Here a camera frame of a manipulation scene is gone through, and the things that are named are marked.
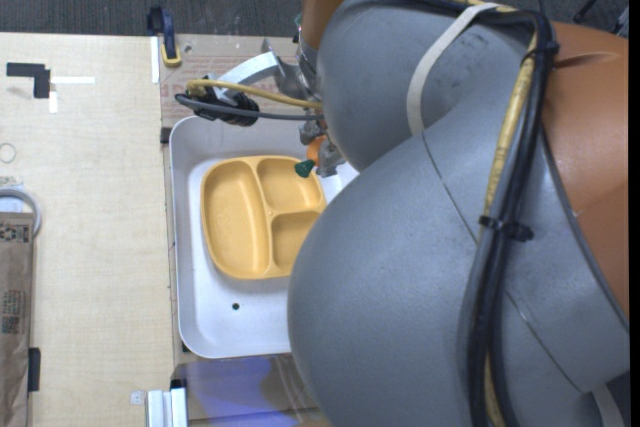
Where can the brown paper bag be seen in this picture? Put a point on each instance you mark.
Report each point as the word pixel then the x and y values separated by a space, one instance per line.
pixel 12 315

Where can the orange carrot with green top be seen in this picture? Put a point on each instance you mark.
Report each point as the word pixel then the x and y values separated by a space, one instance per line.
pixel 315 151

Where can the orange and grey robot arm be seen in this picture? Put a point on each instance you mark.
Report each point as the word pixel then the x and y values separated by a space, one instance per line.
pixel 400 240

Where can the white plastic tray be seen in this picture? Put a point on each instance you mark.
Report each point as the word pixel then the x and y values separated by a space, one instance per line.
pixel 235 320

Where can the yellow divided plate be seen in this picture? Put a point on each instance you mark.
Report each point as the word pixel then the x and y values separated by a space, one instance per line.
pixel 235 220

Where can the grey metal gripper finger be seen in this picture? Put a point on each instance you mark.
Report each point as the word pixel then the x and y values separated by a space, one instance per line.
pixel 310 131
pixel 329 161

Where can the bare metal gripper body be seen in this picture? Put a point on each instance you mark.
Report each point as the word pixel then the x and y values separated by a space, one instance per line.
pixel 306 84

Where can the black cylinder on white bracket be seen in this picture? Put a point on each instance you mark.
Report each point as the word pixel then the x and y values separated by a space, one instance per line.
pixel 227 107

